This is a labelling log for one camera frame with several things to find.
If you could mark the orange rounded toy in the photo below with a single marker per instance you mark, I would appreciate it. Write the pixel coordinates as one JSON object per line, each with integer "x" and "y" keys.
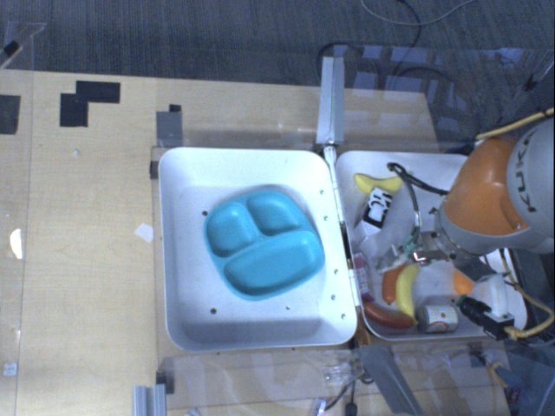
{"x": 461, "y": 284}

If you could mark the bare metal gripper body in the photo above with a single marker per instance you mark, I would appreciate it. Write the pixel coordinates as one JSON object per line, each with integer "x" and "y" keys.
{"x": 433, "y": 249}

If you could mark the yellow banana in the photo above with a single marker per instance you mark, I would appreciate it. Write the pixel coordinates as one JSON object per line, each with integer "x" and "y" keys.
{"x": 375, "y": 183}
{"x": 406, "y": 293}

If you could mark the pink and white packet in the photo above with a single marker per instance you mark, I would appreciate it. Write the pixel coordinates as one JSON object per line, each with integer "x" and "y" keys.
{"x": 362, "y": 275}

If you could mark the red sausage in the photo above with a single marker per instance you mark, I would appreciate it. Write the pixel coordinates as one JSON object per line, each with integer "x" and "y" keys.
{"x": 386, "y": 316}

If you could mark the white and orange can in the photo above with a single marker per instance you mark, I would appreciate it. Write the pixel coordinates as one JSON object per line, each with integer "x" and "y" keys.
{"x": 438, "y": 319}

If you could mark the thin black and white rod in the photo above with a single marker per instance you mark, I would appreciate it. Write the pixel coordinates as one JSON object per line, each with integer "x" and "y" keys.
{"x": 342, "y": 215}

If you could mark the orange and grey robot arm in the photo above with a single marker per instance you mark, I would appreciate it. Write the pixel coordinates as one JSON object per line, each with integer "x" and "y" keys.
{"x": 485, "y": 197}

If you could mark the orange carrot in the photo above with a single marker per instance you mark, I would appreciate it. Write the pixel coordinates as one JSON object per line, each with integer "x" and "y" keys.
{"x": 389, "y": 286}

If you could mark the black cylinder on white bracket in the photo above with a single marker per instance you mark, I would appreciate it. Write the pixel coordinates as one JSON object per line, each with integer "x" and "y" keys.
{"x": 494, "y": 295}

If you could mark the black and white carton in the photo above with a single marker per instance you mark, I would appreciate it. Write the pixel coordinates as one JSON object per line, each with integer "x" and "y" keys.
{"x": 378, "y": 208}

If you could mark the blue divided plate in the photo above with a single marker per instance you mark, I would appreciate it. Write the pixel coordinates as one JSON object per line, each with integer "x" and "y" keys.
{"x": 269, "y": 262}

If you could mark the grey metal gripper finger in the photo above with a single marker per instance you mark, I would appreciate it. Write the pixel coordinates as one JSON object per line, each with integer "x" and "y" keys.
{"x": 386, "y": 264}
{"x": 399, "y": 251}

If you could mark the white plastic tray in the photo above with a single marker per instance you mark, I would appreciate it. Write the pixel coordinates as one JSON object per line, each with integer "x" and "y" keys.
{"x": 191, "y": 275}
{"x": 433, "y": 167}

